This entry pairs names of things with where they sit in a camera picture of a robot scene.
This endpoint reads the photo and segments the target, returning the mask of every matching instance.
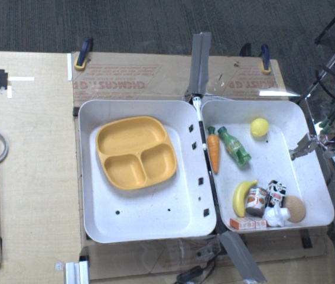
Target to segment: brown can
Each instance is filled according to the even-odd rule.
[[[255,217],[262,217],[268,192],[264,188],[250,188],[246,201],[246,212]]]

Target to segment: table top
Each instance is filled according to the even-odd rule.
[[[34,77],[13,81],[12,99],[0,94],[0,132],[9,143],[8,156],[0,164],[0,283],[63,283],[56,264],[77,262],[82,249],[73,87],[67,65],[67,54],[0,52],[0,69],[9,77]],[[330,240],[326,246],[325,256],[263,263],[261,270],[269,283],[297,275],[312,283],[335,283],[335,251]],[[229,277],[242,283],[232,268],[223,274],[219,269],[208,283],[227,283]],[[121,283],[170,283],[175,277],[145,276]]]

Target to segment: yellow clamp pad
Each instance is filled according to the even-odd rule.
[[[87,58],[84,58],[84,61],[83,61],[83,63],[82,63],[81,66],[79,66],[79,65],[77,64],[77,62],[78,62],[78,57],[75,59],[75,62],[74,62],[74,68],[75,68],[76,70],[84,70],[84,68],[86,67]]]
[[[271,65],[268,65],[268,70],[264,69],[263,62],[260,62],[259,67],[263,75],[269,75],[271,73]]]

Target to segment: carrot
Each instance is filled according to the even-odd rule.
[[[214,134],[216,129],[213,126],[208,127],[209,136],[207,137],[207,146],[209,151],[210,164],[214,173],[219,170],[220,157],[220,138]]]

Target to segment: banana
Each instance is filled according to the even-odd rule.
[[[233,209],[237,216],[245,216],[245,198],[251,187],[257,184],[257,180],[243,181],[238,184],[233,194]]]

